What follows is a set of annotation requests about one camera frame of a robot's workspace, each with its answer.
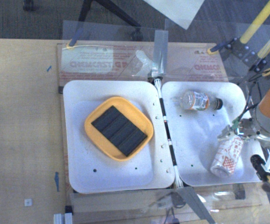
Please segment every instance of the yellow pole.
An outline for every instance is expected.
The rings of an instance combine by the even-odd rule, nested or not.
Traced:
[[[246,44],[254,35],[254,33],[259,29],[259,27],[264,23],[264,21],[268,18],[269,15],[270,15],[270,0],[262,9],[262,11],[258,14],[258,16],[255,18],[252,24],[248,27],[245,33],[241,36],[240,42],[242,44]]]
[[[261,59],[265,58],[270,53],[270,40],[258,51],[257,56]]]

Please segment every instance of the table surface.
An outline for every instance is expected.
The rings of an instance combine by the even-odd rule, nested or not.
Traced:
[[[57,81],[61,42],[0,39],[0,223],[52,223],[55,213],[64,213],[67,170]],[[258,184],[248,185],[257,190],[261,205],[213,217],[232,223],[238,214],[243,223],[270,223],[266,193]],[[25,207],[25,199],[32,199],[32,206]]]

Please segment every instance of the blue mark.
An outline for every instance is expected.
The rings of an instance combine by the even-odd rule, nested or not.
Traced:
[[[56,182],[57,192],[59,192],[59,173],[55,172],[54,180]]]

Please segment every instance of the white tray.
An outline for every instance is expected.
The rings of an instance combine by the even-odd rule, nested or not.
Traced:
[[[216,111],[184,111],[175,98],[192,89],[212,94],[223,100]],[[162,95],[169,131],[181,179],[190,186],[207,186],[242,182],[259,182],[250,157],[263,152],[258,141],[244,144],[234,174],[225,179],[213,175],[209,168],[217,152],[217,136],[231,125],[246,104],[239,86],[228,82],[167,82]]]
[[[113,96],[131,101],[152,122],[154,135],[129,161],[106,156],[86,135],[84,121]],[[69,182],[79,193],[159,189],[174,182],[165,126],[156,88],[139,81],[71,81],[63,89]]]

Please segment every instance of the yellow bowl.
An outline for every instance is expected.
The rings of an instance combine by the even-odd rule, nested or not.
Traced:
[[[118,109],[118,111],[129,119],[129,121],[131,121],[137,128],[147,135],[147,137],[128,156],[125,156],[91,124],[111,106]],[[100,104],[93,112],[91,112],[91,114],[85,120],[84,128],[91,141],[107,156],[117,161],[127,161],[134,157],[141,149],[143,149],[143,147],[153,136],[153,126],[151,121],[130,101],[118,96],[111,97]]]

